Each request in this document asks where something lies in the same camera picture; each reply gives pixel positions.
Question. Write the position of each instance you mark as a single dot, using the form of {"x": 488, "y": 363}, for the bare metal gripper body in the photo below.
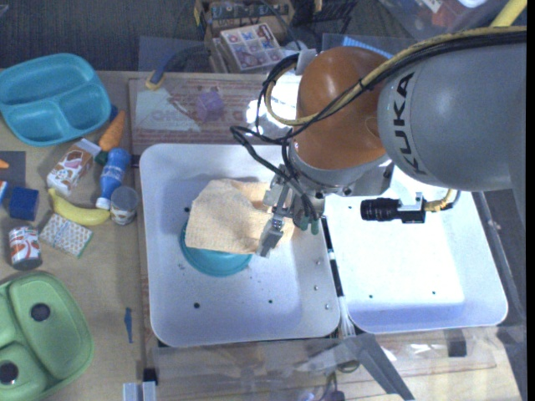
{"x": 288, "y": 194}

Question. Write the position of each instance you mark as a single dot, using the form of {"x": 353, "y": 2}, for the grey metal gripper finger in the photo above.
{"x": 271, "y": 236}

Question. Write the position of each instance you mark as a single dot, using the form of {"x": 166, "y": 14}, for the yellow cloth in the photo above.
{"x": 221, "y": 219}

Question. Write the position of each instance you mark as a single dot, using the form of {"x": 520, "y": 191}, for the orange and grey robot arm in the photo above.
{"x": 451, "y": 115}

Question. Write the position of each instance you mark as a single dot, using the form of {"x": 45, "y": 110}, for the teal bowl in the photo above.
{"x": 215, "y": 263}

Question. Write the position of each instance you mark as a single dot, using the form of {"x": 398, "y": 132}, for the thin black and white rod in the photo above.
{"x": 337, "y": 272}

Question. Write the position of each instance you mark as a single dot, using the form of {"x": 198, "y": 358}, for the white plastic tray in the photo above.
{"x": 409, "y": 274}
{"x": 234, "y": 307}

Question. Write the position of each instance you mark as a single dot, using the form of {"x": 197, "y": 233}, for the purple cube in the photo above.
{"x": 210, "y": 105}

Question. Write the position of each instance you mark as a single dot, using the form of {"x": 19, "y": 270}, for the grey can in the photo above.
{"x": 124, "y": 205}

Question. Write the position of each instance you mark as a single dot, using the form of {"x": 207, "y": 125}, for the patterned tile game board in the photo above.
{"x": 253, "y": 47}

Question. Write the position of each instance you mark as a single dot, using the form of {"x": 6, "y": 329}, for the blue bottle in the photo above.
{"x": 113, "y": 174}

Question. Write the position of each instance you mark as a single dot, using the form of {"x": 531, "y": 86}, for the orange carrot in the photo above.
{"x": 113, "y": 134}

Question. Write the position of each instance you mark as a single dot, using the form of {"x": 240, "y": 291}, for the yellow banana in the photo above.
{"x": 79, "y": 214}

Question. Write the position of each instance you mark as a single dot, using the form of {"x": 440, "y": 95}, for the cardboard box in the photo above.
{"x": 246, "y": 2}

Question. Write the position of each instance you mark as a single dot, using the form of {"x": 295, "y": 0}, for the white and brown carton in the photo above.
{"x": 69, "y": 169}

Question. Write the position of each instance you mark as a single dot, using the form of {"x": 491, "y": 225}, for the green divided plate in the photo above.
{"x": 46, "y": 332}

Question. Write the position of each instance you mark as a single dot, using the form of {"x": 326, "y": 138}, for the red and white can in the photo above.
{"x": 25, "y": 247}

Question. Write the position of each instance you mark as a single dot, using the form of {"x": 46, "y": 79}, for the blue cube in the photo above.
{"x": 23, "y": 203}

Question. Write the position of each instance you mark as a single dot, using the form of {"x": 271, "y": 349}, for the blue divided plate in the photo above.
{"x": 50, "y": 98}

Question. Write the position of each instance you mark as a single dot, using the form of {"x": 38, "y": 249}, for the red white and blue item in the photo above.
{"x": 2, "y": 191}

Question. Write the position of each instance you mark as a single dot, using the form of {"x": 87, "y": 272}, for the small orange item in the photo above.
{"x": 3, "y": 164}

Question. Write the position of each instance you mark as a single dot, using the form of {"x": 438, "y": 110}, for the black cylinder on white bracket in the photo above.
{"x": 382, "y": 209}

